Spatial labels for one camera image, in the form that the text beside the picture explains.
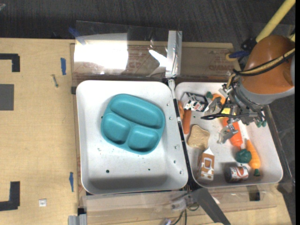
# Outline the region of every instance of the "copper-colored robot part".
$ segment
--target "copper-colored robot part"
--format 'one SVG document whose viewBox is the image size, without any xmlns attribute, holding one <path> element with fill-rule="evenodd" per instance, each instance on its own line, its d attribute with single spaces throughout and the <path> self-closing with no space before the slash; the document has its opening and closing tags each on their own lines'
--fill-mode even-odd
<svg viewBox="0 0 300 225">
<path fill-rule="evenodd" d="M 253 48 L 244 71 L 255 68 L 282 56 L 295 47 L 295 43 L 287 37 L 270 35 L 260 40 Z M 292 58 L 284 61 L 276 68 L 256 76 L 244 76 L 243 86 L 257 94 L 276 94 L 293 88 L 290 74 Z"/>
</svg>

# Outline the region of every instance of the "ketchup bottle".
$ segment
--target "ketchup bottle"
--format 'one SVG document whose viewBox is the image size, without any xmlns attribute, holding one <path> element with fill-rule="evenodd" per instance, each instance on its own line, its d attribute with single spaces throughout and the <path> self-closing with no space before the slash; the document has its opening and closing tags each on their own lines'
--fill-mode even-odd
<svg viewBox="0 0 300 225">
<path fill-rule="evenodd" d="M 223 123 L 223 126 L 226 127 L 228 125 L 227 123 L 228 121 L 228 118 L 225 117 L 223 120 L 222 120 L 222 123 Z M 242 138 L 242 134 L 240 133 L 240 126 L 239 126 L 239 123 L 238 122 L 234 122 L 233 123 L 233 127 L 235 130 L 238 131 L 238 133 L 236 133 L 235 135 L 233 135 L 231 138 L 230 138 L 230 142 L 233 146 L 236 146 L 240 149 L 240 146 L 243 144 L 243 138 Z"/>
</svg>

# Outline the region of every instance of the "green toy vegetable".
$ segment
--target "green toy vegetable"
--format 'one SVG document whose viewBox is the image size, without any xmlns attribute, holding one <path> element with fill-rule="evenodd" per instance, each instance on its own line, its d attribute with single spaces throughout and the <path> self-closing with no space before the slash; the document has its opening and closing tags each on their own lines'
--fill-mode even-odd
<svg viewBox="0 0 300 225">
<path fill-rule="evenodd" d="M 239 163 L 249 163 L 251 159 L 251 152 L 247 149 L 241 149 L 235 154 L 235 160 Z"/>
</svg>

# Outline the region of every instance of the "gray square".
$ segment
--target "gray square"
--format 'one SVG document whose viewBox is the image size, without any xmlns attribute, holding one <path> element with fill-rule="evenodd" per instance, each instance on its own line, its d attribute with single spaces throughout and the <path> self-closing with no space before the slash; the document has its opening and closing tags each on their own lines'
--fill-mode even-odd
<svg viewBox="0 0 300 225">
<path fill-rule="evenodd" d="M 14 110 L 14 84 L 0 84 L 0 111 Z"/>
</svg>

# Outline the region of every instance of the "dark background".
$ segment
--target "dark background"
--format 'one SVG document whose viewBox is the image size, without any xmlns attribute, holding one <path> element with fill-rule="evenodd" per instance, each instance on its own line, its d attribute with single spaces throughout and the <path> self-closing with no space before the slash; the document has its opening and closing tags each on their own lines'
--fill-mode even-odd
<svg viewBox="0 0 300 225">
<path fill-rule="evenodd" d="M 77 20 L 180 29 L 185 42 L 226 42 L 235 50 L 256 37 L 285 0 L 0 0 L 2 38 L 71 38 Z M 295 6 L 273 33 L 288 36 L 295 28 Z M 295 215 L 295 95 L 270 105 L 291 176 L 284 194 L 293 224 Z"/>
</svg>

